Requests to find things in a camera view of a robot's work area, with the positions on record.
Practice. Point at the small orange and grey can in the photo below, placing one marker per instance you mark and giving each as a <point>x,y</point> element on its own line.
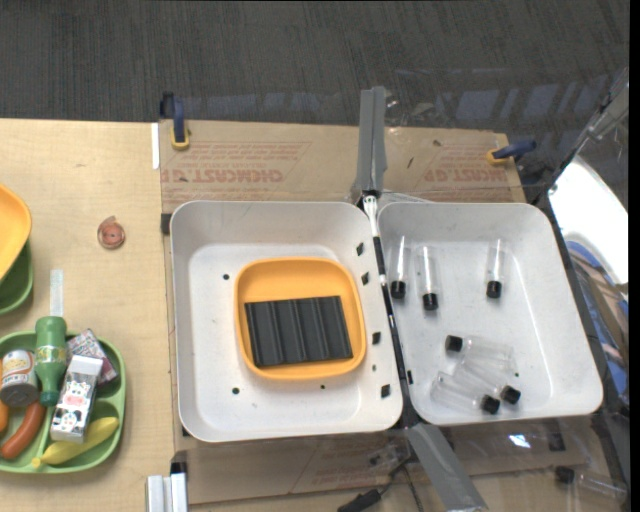
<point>18,377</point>

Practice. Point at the green divided plate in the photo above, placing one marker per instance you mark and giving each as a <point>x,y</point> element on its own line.
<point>107,407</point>

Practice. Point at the black ribbed rack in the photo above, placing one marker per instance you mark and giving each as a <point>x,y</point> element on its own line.
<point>297,330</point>

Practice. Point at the white plastic tray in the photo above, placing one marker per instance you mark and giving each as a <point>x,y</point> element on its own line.
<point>550,320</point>
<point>210,410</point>

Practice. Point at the orange carrot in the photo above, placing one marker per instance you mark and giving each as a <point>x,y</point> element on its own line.
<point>3,416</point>

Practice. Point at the green bottle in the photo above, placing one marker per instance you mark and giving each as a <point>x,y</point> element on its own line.
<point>49,367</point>

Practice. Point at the round orange biscuit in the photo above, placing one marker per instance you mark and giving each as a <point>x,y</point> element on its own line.
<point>111,234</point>

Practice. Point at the pink and white packet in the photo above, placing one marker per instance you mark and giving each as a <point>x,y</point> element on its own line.
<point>87,344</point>

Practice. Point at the yellow banana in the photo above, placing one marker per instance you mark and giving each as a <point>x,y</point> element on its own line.
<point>82,442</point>

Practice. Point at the orange plate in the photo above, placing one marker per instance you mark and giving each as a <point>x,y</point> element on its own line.
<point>300,277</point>
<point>11,225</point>

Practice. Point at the orange sausage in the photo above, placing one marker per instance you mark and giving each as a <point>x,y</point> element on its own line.
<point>22,432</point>

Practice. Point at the brown cardboard board red print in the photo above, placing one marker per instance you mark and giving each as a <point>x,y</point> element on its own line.
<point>310,160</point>

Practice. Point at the clear bottle with black cap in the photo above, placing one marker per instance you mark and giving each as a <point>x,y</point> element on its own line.
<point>429,300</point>
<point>454,343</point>
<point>510,394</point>
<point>490,404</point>
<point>398,288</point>
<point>494,288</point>

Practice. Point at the white cow print carton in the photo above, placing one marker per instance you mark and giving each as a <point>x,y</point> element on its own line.
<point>74,400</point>

